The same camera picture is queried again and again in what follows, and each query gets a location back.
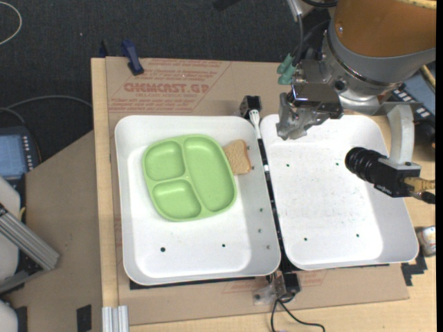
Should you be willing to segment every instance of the wooden table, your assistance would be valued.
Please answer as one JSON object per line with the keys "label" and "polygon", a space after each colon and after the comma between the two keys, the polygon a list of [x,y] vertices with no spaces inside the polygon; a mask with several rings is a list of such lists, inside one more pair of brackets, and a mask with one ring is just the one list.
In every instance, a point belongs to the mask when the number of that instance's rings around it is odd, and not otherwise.
{"label": "wooden table", "polygon": [[[107,111],[107,79],[105,59],[91,60],[93,87],[94,134],[96,144],[96,171],[98,186],[98,217],[100,228],[100,261],[103,306],[117,307],[118,282],[116,272],[116,248],[114,238],[114,209],[112,204],[111,165],[109,161],[109,124]],[[390,132],[386,118],[377,117],[390,144]],[[427,147],[416,147],[414,159],[422,166],[422,177],[435,178],[435,152]],[[406,205],[413,225],[435,225],[435,206],[407,198]],[[408,288],[410,299],[374,304],[359,304],[331,308],[296,311],[304,321],[318,322],[332,331],[436,331],[436,262],[426,258],[428,270],[413,276],[413,286]],[[270,331],[270,313],[216,317],[204,320],[169,322],[132,326],[131,331]],[[277,329],[288,331],[319,331],[309,326],[294,325],[286,314],[275,317]]]}

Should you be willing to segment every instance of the white tray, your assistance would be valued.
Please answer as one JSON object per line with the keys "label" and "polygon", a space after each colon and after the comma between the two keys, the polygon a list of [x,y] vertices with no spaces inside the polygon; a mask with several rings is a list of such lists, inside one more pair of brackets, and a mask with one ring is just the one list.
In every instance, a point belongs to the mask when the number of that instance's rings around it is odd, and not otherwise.
{"label": "white tray", "polygon": [[278,121],[265,117],[260,129],[289,261],[313,270],[414,259],[418,242],[404,200],[376,190],[344,163],[353,147],[388,155],[378,125],[343,116],[283,141]]}
{"label": "white tray", "polygon": [[[244,140],[254,170],[235,177],[237,199],[226,212],[196,221],[168,221],[150,199],[142,155],[156,141],[196,133],[213,137],[221,146]],[[278,238],[249,122],[234,116],[128,116],[117,124],[115,140],[123,262],[129,278],[151,286],[256,277],[277,269]]]}

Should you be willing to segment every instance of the green plate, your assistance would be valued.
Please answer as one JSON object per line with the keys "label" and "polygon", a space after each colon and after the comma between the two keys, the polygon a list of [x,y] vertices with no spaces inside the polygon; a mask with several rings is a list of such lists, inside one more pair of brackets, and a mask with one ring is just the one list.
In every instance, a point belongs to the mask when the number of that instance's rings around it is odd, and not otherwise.
{"label": "green plate", "polygon": [[209,136],[177,136],[156,142],[146,149],[142,162],[152,202],[171,221],[219,214],[237,197],[228,159]]}

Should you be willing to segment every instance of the black clip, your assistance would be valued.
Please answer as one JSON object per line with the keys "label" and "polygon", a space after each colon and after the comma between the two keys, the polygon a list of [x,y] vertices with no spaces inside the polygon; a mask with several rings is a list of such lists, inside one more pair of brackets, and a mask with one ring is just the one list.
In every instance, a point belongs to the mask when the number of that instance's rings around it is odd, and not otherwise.
{"label": "black clip", "polygon": [[131,69],[132,75],[135,76],[143,74],[145,69],[143,69],[140,61],[138,60],[138,55],[134,43],[132,43],[132,41],[130,41],[129,39],[124,39],[121,47],[123,55],[129,58],[128,67],[129,69]]}

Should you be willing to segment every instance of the slice of bread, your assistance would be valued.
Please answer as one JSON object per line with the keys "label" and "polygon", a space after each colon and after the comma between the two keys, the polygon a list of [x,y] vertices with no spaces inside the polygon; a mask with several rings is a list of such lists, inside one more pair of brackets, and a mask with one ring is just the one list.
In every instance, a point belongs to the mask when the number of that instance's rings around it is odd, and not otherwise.
{"label": "slice of bread", "polygon": [[231,144],[226,145],[223,150],[234,175],[250,172],[251,162],[248,157],[248,148],[243,140],[234,140]]}

